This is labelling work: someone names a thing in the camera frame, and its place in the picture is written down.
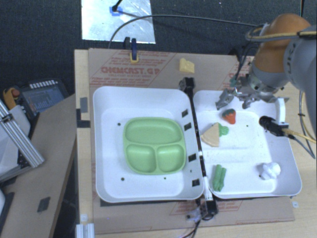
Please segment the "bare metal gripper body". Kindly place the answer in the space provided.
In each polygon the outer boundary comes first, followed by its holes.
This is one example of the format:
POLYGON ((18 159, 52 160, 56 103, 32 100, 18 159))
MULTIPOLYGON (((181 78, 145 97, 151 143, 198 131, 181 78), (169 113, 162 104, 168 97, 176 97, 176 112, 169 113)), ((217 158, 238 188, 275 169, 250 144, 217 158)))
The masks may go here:
POLYGON ((255 76, 239 77, 234 88, 234 93, 240 101, 243 101, 244 97, 252 96, 256 101, 262 100, 266 103, 274 103, 276 101, 274 96, 276 91, 276 88, 267 86, 255 76))

